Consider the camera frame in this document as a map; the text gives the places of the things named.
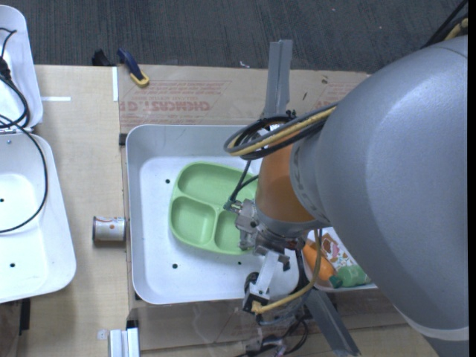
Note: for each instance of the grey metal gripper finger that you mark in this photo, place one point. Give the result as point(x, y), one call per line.
point(285, 262)
point(261, 250)

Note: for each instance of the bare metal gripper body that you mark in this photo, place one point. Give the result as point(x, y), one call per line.
point(248, 224)

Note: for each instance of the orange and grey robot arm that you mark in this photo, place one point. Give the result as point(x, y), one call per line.
point(390, 169)

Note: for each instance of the orange carrot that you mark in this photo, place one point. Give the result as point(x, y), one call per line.
point(323, 268)

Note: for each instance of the white colourful printed packet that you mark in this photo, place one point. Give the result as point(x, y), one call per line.
point(334, 251)

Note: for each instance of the green divided plate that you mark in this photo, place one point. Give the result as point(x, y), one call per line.
point(193, 214)

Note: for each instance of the green plastic bottle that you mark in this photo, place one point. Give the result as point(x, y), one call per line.
point(351, 276)

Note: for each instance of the white plastic tray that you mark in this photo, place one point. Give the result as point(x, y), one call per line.
point(353, 288)
point(156, 236)

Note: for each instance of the brown cardboard board red print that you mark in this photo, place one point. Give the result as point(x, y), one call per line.
point(193, 99)

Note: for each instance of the white and orange small can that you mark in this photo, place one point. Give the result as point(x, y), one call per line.
point(109, 229)

